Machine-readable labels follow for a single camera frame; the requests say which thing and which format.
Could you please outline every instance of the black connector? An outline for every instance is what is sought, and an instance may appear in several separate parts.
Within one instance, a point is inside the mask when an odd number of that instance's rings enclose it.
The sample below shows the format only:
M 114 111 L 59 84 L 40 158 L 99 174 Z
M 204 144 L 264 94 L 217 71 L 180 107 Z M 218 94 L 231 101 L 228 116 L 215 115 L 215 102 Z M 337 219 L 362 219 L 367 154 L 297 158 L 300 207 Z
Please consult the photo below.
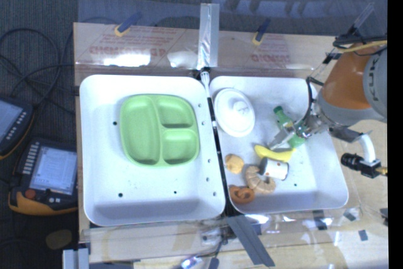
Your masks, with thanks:
M 357 154 L 346 153 L 341 156 L 341 164 L 347 166 L 349 169 L 360 171 L 363 176 L 375 178 L 380 175 L 377 171 L 381 167 L 380 161 L 371 163 L 371 165 L 363 163 L 363 161 L 364 159 Z

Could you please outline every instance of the green bottle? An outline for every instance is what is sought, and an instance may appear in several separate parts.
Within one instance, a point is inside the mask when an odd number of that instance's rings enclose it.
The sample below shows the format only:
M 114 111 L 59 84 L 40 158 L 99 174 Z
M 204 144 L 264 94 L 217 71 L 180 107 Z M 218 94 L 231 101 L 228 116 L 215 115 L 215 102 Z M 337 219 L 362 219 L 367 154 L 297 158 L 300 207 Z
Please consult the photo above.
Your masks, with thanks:
M 284 113 L 282 106 L 276 106 L 273 111 L 277 116 L 280 129 L 294 127 L 294 121 Z M 301 138 L 297 134 L 294 134 L 287 142 L 292 148 L 297 148 L 305 142 L 305 138 Z

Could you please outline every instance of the toy food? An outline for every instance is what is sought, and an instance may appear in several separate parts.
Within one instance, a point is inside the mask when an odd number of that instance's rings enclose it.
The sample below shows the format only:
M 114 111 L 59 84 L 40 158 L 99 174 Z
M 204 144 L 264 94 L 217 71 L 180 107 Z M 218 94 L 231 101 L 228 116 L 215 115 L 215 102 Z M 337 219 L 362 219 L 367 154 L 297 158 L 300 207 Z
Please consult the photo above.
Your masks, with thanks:
M 276 188 L 276 182 L 269 178 L 269 182 L 260 179 L 258 175 L 259 168 L 256 166 L 249 166 L 246 169 L 245 178 L 249 188 L 252 188 L 256 193 L 270 194 Z
M 242 158 L 237 155 L 229 154 L 225 157 L 225 165 L 231 173 L 239 174 L 242 171 L 244 164 Z
M 229 195 L 234 203 L 246 204 L 254 200 L 254 191 L 249 187 L 232 185 L 229 188 Z
M 295 151 L 295 148 L 287 150 L 287 151 L 272 151 L 264 146 L 255 145 L 254 151 L 259 156 L 260 159 L 267 157 L 270 159 L 275 159 L 277 161 L 284 161 L 287 162 L 290 160 L 292 153 Z

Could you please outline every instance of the toy banana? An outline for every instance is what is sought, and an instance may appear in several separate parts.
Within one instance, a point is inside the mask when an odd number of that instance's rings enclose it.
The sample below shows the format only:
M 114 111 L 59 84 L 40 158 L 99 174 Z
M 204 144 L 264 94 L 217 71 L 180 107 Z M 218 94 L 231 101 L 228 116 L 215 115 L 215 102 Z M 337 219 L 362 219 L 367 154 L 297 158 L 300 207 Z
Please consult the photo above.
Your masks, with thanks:
M 260 159 L 267 157 L 277 161 L 288 162 L 292 156 L 292 153 L 295 151 L 295 148 L 287 151 L 277 152 L 277 151 L 271 151 L 270 149 L 261 145 L 255 145 L 254 151 L 256 152 L 256 154 L 259 156 Z

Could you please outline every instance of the green divided plate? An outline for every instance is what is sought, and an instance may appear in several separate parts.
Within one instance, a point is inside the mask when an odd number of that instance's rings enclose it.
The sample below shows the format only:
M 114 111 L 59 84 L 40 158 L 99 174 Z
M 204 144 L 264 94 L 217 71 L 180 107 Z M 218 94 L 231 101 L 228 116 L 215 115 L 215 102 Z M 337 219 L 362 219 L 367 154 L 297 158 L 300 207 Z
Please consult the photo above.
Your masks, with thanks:
M 195 112 L 179 96 L 138 94 L 126 99 L 120 136 L 129 160 L 144 166 L 189 163 L 200 150 Z

